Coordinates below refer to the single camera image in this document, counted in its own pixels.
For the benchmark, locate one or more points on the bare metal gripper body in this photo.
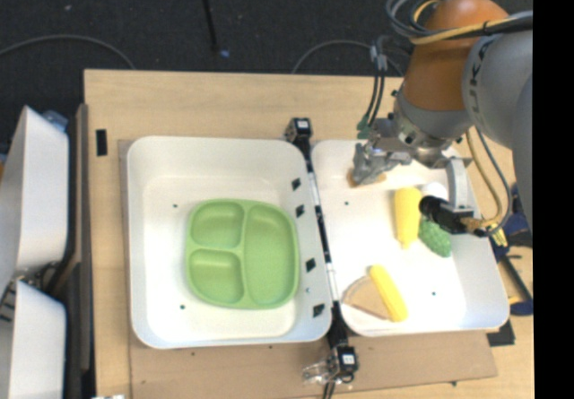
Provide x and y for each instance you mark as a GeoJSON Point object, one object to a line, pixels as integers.
{"type": "Point", "coordinates": [403, 148]}

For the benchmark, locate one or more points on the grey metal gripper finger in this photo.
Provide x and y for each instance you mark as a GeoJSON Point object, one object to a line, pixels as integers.
{"type": "Point", "coordinates": [361, 166]}
{"type": "Point", "coordinates": [379, 168]}

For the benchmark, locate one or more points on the brown biscuit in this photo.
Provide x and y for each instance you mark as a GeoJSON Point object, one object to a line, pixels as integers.
{"type": "Point", "coordinates": [351, 179]}

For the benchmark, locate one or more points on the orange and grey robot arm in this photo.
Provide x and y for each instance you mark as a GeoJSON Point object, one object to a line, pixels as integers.
{"type": "Point", "coordinates": [448, 65]}

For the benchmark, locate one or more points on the yellow corn cob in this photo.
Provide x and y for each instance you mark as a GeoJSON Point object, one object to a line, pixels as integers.
{"type": "Point", "coordinates": [407, 213]}
{"type": "Point", "coordinates": [389, 294]}

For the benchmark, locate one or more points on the thin black and white rod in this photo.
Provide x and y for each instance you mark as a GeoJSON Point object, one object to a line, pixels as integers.
{"type": "Point", "coordinates": [321, 220]}

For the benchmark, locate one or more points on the green divided plate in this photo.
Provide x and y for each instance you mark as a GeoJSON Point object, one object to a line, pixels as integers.
{"type": "Point", "coordinates": [269, 254]}

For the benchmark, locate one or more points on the brown bread slice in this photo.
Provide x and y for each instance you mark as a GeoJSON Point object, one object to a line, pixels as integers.
{"type": "Point", "coordinates": [365, 296]}

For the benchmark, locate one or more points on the white plastic tray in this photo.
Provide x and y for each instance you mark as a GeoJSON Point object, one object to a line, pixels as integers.
{"type": "Point", "coordinates": [466, 280]}
{"type": "Point", "coordinates": [166, 173]}

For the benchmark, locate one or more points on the black cylinder on white bracket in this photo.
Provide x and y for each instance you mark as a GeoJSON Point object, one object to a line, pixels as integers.
{"type": "Point", "coordinates": [441, 211]}

